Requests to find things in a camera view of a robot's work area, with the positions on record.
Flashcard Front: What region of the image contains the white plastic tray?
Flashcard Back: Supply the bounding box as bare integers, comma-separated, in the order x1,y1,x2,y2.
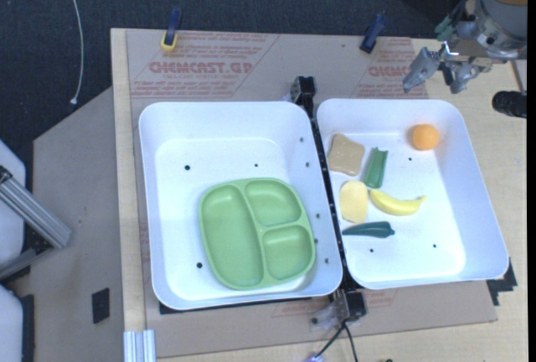
315,96,510,292
137,100,345,312

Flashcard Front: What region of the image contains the yellow oval slice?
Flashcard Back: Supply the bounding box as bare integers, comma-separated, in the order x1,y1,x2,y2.
338,179,370,225

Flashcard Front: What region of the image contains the green divided plate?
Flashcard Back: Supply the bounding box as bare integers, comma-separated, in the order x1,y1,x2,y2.
197,176,317,292

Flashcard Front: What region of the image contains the thin black and white rod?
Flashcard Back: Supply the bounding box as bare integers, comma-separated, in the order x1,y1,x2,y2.
305,99,351,295

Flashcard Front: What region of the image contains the brown cardboard board red print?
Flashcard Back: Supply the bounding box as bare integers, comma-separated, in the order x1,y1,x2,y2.
125,29,500,359

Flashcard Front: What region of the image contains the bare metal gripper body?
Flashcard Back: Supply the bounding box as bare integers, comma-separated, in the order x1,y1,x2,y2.
440,18,528,75

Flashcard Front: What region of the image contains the orange ball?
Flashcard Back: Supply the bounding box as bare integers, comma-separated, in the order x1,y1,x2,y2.
410,122,441,152

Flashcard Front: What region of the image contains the dark green pepper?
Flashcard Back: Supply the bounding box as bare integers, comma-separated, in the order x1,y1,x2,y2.
340,220,396,239

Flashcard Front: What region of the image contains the tan bread slice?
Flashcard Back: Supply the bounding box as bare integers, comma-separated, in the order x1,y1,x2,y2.
326,132,367,178

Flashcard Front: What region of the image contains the yellow banana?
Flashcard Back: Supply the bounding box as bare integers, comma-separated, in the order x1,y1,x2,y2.
368,188,429,217

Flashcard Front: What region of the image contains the light green celery piece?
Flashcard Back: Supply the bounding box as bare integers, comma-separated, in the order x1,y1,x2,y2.
363,146,389,190

